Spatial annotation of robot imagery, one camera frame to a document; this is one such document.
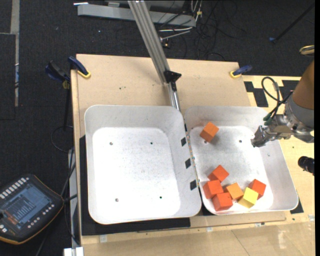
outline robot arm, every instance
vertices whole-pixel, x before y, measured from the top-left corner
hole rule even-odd
[[[260,125],[251,143],[262,147],[268,141],[294,137],[306,143],[314,143],[311,132],[315,127],[315,61],[307,67],[294,92],[285,103],[283,114],[276,114],[267,126]]]

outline cube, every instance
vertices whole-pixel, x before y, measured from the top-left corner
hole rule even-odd
[[[200,136],[206,142],[211,142],[218,131],[219,128],[217,126],[215,126],[212,122],[208,122],[200,133]]]
[[[248,187],[259,194],[258,195],[258,199],[259,199],[264,195],[266,186],[267,185],[262,183],[261,181],[254,179],[253,181],[251,181]]]
[[[207,199],[213,198],[216,194],[223,193],[224,189],[219,180],[210,180],[203,186],[203,191]]]
[[[256,204],[258,195],[258,192],[252,190],[249,187],[246,187],[243,197],[238,201],[238,203],[244,207],[251,208]]]
[[[216,211],[227,210],[233,205],[232,198],[229,192],[216,194],[213,197],[212,202]]]
[[[229,176],[229,173],[225,168],[220,164],[217,168],[215,168],[210,175],[208,176],[210,181],[219,180],[220,182],[224,181],[226,177]]]
[[[231,198],[234,200],[238,200],[244,195],[244,192],[242,191],[238,183],[233,183],[229,186],[226,186],[225,190],[226,192],[230,193]]]

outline black bracket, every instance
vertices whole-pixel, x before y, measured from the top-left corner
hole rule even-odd
[[[181,74],[170,71],[170,70],[164,71],[163,74],[166,82],[171,83],[172,90],[176,92],[177,91],[176,81],[181,77]]]

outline black floor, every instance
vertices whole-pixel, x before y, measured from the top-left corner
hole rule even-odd
[[[51,134],[64,123],[66,90],[46,75],[45,66],[50,60],[67,71],[68,57],[80,53],[149,56],[135,22],[79,17],[74,2],[20,0],[19,103],[14,115],[0,119],[0,186],[17,175],[32,173],[58,193],[63,188],[68,175],[68,155],[53,146]],[[269,38],[280,35],[312,3],[312,0],[203,1],[197,28],[173,38],[170,48],[164,49],[166,57],[238,62],[240,66],[252,65],[247,75],[299,77],[313,59],[300,55],[299,49],[315,44],[315,9],[277,43]],[[0,15],[3,29],[0,33],[9,33],[10,1],[1,4],[0,11],[5,10],[6,15]],[[4,51],[4,43],[0,42],[0,53]],[[4,70],[5,64],[1,61],[0,64]],[[12,109],[11,104],[12,100],[6,107]],[[70,114],[68,125],[72,125]],[[54,141],[69,149],[72,133],[59,132]],[[34,256],[45,233],[23,245],[0,242],[0,255]],[[71,237],[64,215],[60,214],[40,255],[59,256],[69,247]]]

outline wooden table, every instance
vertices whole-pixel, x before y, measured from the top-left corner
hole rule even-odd
[[[79,139],[85,135],[84,113],[88,107],[99,104],[168,106],[170,101],[167,87],[161,84],[150,58],[87,54],[78,54],[76,58],[92,74],[89,79],[84,79],[74,70],[71,71],[74,150],[79,191]],[[177,81],[177,92],[183,115],[191,106],[255,106],[255,99],[247,93],[244,80],[251,81],[254,87],[260,88],[264,76],[232,79],[229,73],[239,68],[237,62],[168,59],[168,63],[172,71],[182,74]],[[283,77],[272,78],[282,85]],[[272,91],[272,84],[267,81],[266,87]],[[269,108],[273,107],[274,102],[271,100]],[[216,255],[255,255],[255,250],[259,250],[256,255],[269,255],[270,247],[278,254],[285,252],[284,255],[315,254],[315,180],[311,173],[303,172],[297,165],[301,156],[314,158],[314,145],[295,138],[280,143],[304,209],[303,213],[293,215],[290,211],[274,211],[204,216],[200,212],[190,218],[190,228],[81,235],[85,256],[103,255],[103,252],[112,256],[212,255],[213,252]],[[81,207],[86,205],[80,204],[80,193],[77,200],[80,216]]]

